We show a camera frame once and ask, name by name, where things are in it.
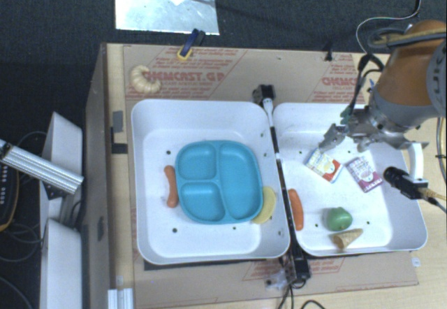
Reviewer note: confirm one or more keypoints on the white and yellow packet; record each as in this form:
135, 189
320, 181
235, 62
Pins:
324, 166

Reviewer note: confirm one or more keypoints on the cream croissant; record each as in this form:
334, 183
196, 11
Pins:
141, 82

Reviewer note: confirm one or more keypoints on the yellow banana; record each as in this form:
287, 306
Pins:
268, 204

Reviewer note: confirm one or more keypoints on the brown cardboard board red print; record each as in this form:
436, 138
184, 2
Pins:
244, 70

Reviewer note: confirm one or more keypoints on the green pepper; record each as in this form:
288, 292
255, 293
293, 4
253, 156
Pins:
338, 219

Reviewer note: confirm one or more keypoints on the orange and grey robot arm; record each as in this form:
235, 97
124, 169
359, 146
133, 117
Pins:
401, 77

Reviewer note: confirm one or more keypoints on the thin black and white rod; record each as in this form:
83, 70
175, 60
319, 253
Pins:
277, 154

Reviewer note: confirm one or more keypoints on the blue divided plate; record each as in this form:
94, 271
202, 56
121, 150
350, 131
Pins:
223, 181

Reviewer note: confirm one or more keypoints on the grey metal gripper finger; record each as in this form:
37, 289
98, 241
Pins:
331, 137
365, 145

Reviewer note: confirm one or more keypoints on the orange sausage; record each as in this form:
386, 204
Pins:
171, 185
297, 208

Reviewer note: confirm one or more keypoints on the white plastic tray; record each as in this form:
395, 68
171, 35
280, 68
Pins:
157, 230
384, 223

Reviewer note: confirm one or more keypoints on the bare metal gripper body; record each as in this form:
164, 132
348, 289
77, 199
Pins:
370, 126

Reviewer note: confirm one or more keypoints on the tan ice cream cone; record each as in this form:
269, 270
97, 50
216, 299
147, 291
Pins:
345, 239

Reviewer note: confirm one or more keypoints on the purple and white carton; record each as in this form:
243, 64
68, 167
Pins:
364, 174

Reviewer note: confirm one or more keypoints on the black cylinder on white bracket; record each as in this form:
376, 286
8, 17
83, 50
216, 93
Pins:
401, 180

